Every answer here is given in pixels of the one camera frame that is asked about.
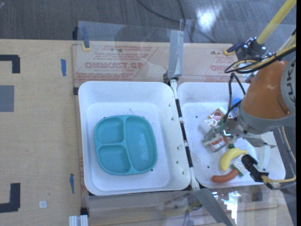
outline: blue plate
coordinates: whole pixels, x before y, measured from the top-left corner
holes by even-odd
[[[94,139],[98,162],[110,174],[147,172],[157,162],[155,136],[144,117],[105,117],[95,126]]]

